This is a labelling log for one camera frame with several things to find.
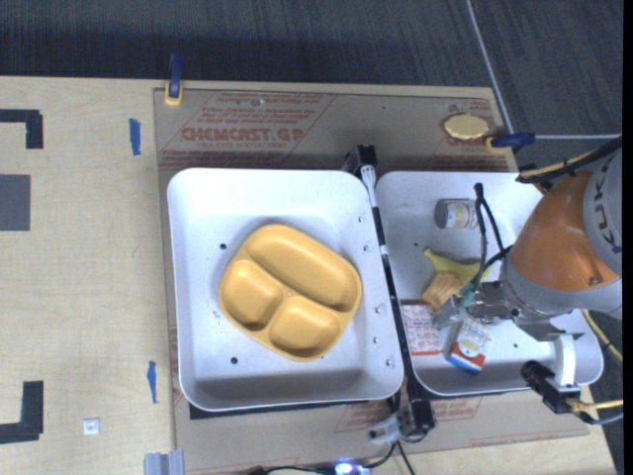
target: yellow oval object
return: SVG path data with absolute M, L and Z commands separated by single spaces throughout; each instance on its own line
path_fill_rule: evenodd
M 356 269 L 291 227 L 252 233 L 220 283 L 225 316 L 264 346 L 297 361 L 323 357 L 338 342 L 362 295 Z
M 444 129 L 451 138 L 468 140 L 482 137 L 490 127 L 483 118 L 465 113 L 451 116 L 444 122 Z

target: dark background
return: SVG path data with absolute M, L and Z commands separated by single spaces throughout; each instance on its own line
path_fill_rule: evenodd
M 624 0 L 472 0 L 509 121 L 622 132 Z M 492 86 L 466 0 L 0 0 L 0 75 Z M 547 141 L 545 165 L 595 142 Z M 622 324 L 596 316 L 621 348 Z M 605 359 L 597 401 L 622 396 Z M 604 427 L 624 472 L 623 422 Z

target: gray square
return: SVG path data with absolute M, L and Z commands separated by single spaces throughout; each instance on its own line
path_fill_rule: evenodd
M 0 231 L 31 230 L 31 176 L 0 174 Z

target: black tape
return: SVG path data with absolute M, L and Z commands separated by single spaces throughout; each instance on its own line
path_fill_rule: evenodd
M 27 127 L 27 149 L 44 147 L 43 118 L 37 109 L 0 109 L 0 123 L 24 123 Z
M 0 425 L 0 443 L 35 441 L 44 432 L 44 382 L 23 382 L 20 421 Z

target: wooden table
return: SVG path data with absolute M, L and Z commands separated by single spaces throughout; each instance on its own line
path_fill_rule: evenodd
M 169 367 L 151 98 L 160 86 L 0 78 L 0 109 L 37 109 L 45 122 L 43 149 L 26 149 L 24 124 L 0 124 L 0 173 L 31 176 L 30 230 L 0 232 L 0 424 L 20 420 L 23 382 L 45 386 L 44 433 L 0 445 L 2 473 L 141 473 L 147 452 L 175 448 L 170 374 L 157 371 L 157 403 L 146 377 L 149 361 Z M 138 155 L 129 119 L 140 122 Z M 91 418 L 100 434 L 84 434 Z M 598 427 L 411 461 L 420 474 L 614 473 Z M 375 473 L 406 472 L 393 459 Z

